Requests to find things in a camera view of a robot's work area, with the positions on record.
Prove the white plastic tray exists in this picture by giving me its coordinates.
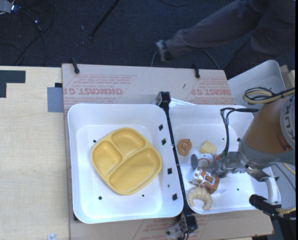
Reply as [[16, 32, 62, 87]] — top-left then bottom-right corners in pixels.
[[168, 104, 282, 215], [67, 103, 185, 225]]

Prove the person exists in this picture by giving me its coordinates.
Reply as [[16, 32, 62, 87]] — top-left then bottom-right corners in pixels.
[[155, 0, 296, 80]]

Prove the orange pretzel biscuit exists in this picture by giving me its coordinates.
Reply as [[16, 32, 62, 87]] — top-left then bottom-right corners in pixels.
[[177, 138, 192, 157]]

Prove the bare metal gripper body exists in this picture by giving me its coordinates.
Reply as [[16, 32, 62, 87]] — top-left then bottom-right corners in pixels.
[[213, 151, 255, 179]]

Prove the white and brown carton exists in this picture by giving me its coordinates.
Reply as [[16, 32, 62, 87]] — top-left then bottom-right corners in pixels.
[[189, 166, 221, 195]]

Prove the brown cardboard board red print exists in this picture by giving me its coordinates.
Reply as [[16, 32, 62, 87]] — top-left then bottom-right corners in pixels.
[[61, 63, 275, 240]]

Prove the yellow divided plate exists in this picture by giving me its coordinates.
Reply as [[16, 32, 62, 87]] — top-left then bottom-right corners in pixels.
[[90, 127, 163, 196]]

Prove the black block with thin wires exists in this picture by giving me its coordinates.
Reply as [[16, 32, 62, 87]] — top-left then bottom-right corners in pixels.
[[155, 91, 172, 108], [182, 214, 198, 233]]

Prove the small white and orange can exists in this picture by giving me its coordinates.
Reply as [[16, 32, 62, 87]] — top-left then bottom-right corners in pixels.
[[190, 152, 215, 170]]

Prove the black cylinder on white bracket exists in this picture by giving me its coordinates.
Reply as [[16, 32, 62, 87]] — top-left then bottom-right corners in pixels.
[[248, 176, 282, 218]]

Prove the thin black rod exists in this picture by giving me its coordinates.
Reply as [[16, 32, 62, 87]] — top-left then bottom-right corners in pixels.
[[163, 103, 192, 218]]

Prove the yellow cheese wedge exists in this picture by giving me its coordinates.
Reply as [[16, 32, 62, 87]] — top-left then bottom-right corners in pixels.
[[199, 140, 217, 156]]

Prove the beige croissant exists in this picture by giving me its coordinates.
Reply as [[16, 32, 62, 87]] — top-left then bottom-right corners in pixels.
[[186, 185, 213, 212]]

